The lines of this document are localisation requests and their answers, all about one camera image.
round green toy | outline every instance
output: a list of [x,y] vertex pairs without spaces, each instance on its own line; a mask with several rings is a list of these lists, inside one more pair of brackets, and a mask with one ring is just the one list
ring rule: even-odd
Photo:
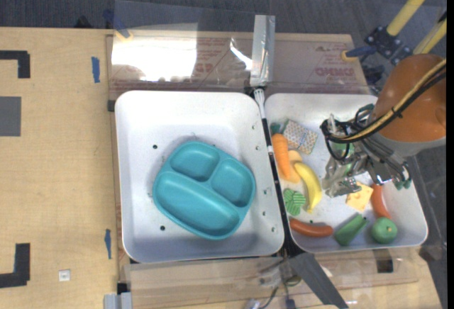
[[397,236],[397,226],[389,218],[380,217],[372,226],[372,237],[380,244],[389,244]]

yellow banana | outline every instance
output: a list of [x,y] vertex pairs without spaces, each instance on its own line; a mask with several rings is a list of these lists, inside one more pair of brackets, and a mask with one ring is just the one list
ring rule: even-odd
[[308,208],[307,212],[312,213],[312,210],[317,206],[323,195],[320,185],[320,179],[311,167],[302,162],[296,162],[293,167],[301,177],[307,187],[308,194]]

wooden surface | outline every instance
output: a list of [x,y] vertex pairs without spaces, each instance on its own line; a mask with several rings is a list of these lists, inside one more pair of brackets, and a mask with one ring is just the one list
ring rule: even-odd
[[[0,308],[102,308],[116,291],[118,251],[110,115],[109,30],[0,28],[0,50],[27,50],[31,78],[0,61],[0,96],[21,96],[20,137],[0,137],[0,273],[13,271],[16,243],[31,244],[27,286],[0,288]],[[100,82],[92,75],[99,58]],[[111,231],[112,258],[104,235]],[[412,279],[349,288],[351,308],[440,308],[427,264],[413,251]],[[71,280],[58,271],[71,270]],[[295,295],[301,287],[293,288]],[[299,307],[320,305],[314,294]],[[200,306],[242,308],[245,301]],[[282,297],[269,308],[281,308]]]

